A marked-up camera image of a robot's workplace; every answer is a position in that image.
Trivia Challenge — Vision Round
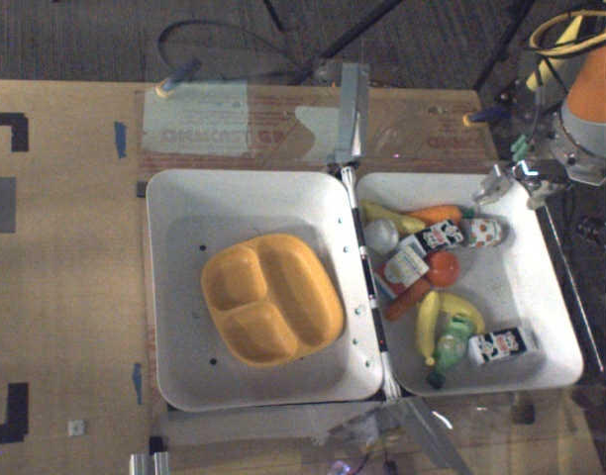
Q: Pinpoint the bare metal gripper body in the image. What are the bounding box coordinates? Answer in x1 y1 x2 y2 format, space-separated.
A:
511 131 606 191

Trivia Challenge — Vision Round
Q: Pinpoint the white can orange print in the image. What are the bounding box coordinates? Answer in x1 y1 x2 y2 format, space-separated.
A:
462 217 505 248

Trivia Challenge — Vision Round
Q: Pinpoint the orange carrot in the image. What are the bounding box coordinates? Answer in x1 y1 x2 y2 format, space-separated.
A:
406 204 476 228

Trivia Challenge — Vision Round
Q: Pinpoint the small cow print carton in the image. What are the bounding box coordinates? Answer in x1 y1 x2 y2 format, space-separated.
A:
413 219 465 254

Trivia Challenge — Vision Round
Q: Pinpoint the white plastic tray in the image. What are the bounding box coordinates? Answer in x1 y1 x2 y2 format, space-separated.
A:
145 167 385 413
354 171 585 398

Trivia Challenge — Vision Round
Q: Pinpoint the orange tomato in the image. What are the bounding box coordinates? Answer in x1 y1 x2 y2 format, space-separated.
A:
425 250 461 289

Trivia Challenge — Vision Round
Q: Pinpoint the yellow-green banana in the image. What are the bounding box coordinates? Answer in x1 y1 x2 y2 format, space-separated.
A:
359 199 428 236

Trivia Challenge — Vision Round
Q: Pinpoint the red and white carton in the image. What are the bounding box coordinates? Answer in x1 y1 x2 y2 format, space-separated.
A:
373 242 431 302

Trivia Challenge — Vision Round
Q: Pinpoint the white round ball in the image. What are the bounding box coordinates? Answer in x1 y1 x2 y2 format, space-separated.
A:
363 218 400 256

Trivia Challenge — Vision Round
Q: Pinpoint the red-brown sausage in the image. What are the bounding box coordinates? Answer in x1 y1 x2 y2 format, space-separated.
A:
383 276 434 323

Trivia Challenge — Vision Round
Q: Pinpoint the yellow banana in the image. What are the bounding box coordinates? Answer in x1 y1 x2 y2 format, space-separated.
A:
414 289 487 367

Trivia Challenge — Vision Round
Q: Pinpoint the thin black and white rod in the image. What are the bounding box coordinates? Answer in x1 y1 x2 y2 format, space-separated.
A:
340 164 402 401

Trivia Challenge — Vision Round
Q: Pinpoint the large cow print carton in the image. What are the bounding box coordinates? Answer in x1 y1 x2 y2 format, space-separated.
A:
466 326 539 368

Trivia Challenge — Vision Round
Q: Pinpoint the green plastic bottle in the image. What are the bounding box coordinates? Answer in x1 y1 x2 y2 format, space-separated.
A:
426 314 478 391

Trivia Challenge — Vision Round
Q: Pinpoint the brown cardboard board red print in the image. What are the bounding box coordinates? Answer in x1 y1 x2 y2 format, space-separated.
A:
134 83 502 447

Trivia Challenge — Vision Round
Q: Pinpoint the orange divided plate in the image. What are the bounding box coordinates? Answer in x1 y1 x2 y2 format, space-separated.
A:
199 233 346 369

